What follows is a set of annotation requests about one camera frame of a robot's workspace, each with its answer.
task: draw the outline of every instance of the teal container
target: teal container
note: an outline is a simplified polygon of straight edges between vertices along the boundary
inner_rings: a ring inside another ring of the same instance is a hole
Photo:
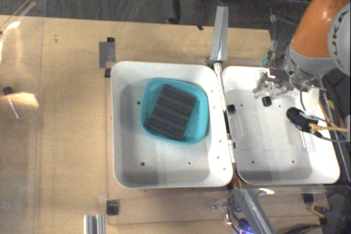
[[[194,109],[190,115],[182,141],[172,140],[149,132],[144,126],[145,122],[149,120],[165,84],[184,91],[196,98]],[[144,133],[153,138],[180,145],[192,145],[201,141],[205,137],[208,126],[208,114],[208,98],[201,88],[179,80],[154,78],[145,86],[140,103],[139,121]]]

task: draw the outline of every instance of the table surface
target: table surface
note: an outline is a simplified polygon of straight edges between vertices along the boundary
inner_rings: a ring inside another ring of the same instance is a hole
[[[4,19],[6,16],[0,16],[0,21]],[[35,161],[21,163],[25,171],[36,174],[35,189],[26,194],[33,205],[24,206],[31,215],[16,232],[28,232],[33,227],[34,233],[82,233],[84,215],[104,213],[106,198],[113,199],[107,168],[111,161],[107,149],[111,144],[106,92],[109,81],[105,70],[99,68],[99,42],[107,37],[116,39],[117,61],[203,64],[210,53],[212,32],[212,27],[199,30],[196,26],[44,19],[38,138],[36,147],[28,147],[26,153]],[[266,30],[230,28],[226,64],[259,66],[269,46]],[[13,156],[18,152],[8,153]],[[121,195],[126,204],[147,210],[148,206],[140,206],[143,200],[131,195],[133,191],[126,192]],[[264,209],[276,229],[319,223],[300,195],[266,200]],[[296,209],[291,213],[287,209],[292,205]],[[18,216],[0,210],[2,214],[6,221],[0,219],[1,225],[7,226],[4,233],[14,233]],[[231,233],[219,214],[195,221],[141,224],[137,216],[135,220],[132,224],[107,223],[106,233]]]

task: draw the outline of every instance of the black rectangular object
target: black rectangular object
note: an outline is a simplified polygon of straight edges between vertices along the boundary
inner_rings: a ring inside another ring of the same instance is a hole
[[[165,84],[145,127],[158,135],[182,141],[195,103],[194,96]]]

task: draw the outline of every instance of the white plastic tray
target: white plastic tray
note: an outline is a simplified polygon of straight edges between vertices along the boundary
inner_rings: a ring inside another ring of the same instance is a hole
[[[195,145],[147,136],[139,124],[138,102],[149,80],[162,77],[200,86],[208,96],[210,121]],[[215,73],[206,66],[119,62],[111,71],[114,172],[127,188],[215,187],[233,176],[227,132]]]
[[[227,106],[236,108],[229,123],[242,180],[254,185],[336,182],[340,169],[332,143],[301,133],[286,117],[290,107],[301,109],[299,92],[283,94],[264,107],[252,95],[259,70],[230,66],[223,71]],[[320,109],[317,116],[323,117]]]

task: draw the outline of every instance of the blue plastic bowl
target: blue plastic bowl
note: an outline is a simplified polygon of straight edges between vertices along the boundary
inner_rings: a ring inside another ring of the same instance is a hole
[[[190,115],[188,125],[182,141],[172,140],[162,135],[149,132],[144,124],[149,120],[158,97],[161,94],[162,88],[165,84],[175,87],[179,90],[186,92],[196,98],[194,109]],[[145,134],[153,138],[169,141],[177,144],[191,145],[201,141],[207,131],[208,126],[208,99],[206,93],[199,87],[190,83],[182,82],[174,79],[154,78],[146,86],[143,92],[143,97],[140,104],[139,112],[140,126]]]

